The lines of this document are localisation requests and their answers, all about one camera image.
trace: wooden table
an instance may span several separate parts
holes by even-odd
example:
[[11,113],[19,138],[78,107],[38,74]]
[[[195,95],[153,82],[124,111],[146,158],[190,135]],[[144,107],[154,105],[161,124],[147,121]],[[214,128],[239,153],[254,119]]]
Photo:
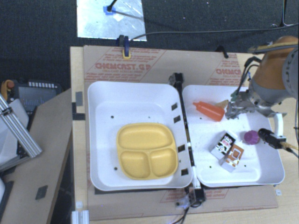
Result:
[[[251,57],[250,54],[237,54],[240,66],[243,70],[243,64]],[[83,70],[83,48],[71,48],[71,86],[72,86],[72,102],[76,102],[76,92],[82,90],[84,83]],[[81,106],[77,106],[77,113],[85,113],[84,102]],[[293,145],[297,145],[294,132],[294,114],[295,100],[287,99],[282,105],[274,107],[277,112],[288,112],[284,118],[284,135],[287,141]],[[85,122],[81,120],[73,121],[73,144],[74,144],[74,172],[75,172],[75,201],[82,202],[82,207],[76,210],[82,211],[88,209],[87,181],[86,181],[86,148],[85,148]],[[217,213],[200,213],[187,215],[186,224],[193,223],[214,223],[214,224],[248,224],[248,223],[297,223],[299,219],[299,169],[298,159],[291,153],[280,150],[281,159],[285,168],[285,180],[275,189],[279,189],[282,193],[277,196],[279,207],[264,210],[240,210]],[[173,223],[181,216],[160,216],[160,217],[142,217],[142,218],[124,218],[114,220],[91,221],[91,224],[151,224]]]
[[[14,182],[1,224],[49,224],[71,147],[71,90],[37,108],[30,134],[43,150],[2,177]],[[44,190],[44,197],[36,198]]]

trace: dark floor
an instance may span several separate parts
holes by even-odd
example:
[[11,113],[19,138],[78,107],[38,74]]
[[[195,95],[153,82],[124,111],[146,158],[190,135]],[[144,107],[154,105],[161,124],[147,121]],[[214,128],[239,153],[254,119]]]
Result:
[[[264,29],[280,24],[283,0],[142,0],[146,32]],[[298,23],[299,0],[287,0],[285,22]],[[0,81],[48,80],[70,88],[70,47],[114,46],[115,41],[77,37],[76,0],[0,0]],[[283,35],[298,37],[298,26],[266,32],[153,35],[131,46],[157,49],[246,52]],[[52,223],[68,223],[70,161]]]

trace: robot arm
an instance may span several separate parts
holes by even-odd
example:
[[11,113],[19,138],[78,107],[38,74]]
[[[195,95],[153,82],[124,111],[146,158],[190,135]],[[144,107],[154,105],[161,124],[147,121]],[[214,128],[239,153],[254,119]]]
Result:
[[[297,43],[295,48],[278,49],[279,44]],[[235,101],[228,104],[226,118],[240,113],[258,111],[266,117],[276,113],[271,109],[285,98],[298,100],[298,38],[284,36],[274,42],[276,49],[263,57],[260,66],[245,92],[237,92]]]

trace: orange bottle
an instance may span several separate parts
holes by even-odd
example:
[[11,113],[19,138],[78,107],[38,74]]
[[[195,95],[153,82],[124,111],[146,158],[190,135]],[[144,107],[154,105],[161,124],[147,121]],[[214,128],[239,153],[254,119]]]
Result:
[[215,121],[221,121],[225,113],[223,108],[202,101],[198,103],[194,102],[193,104],[196,106],[196,109],[199,112],[203,113],[204,115],[210,117]]

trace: yellow divided plate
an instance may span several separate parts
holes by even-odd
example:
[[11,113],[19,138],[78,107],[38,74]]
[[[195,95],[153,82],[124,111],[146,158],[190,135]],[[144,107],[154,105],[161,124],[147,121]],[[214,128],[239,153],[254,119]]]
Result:
[[121,169],[129,178],[164,178],[174,174],[178,168],[175,140],[165,125],[126,125],[118,131],[116,145]]

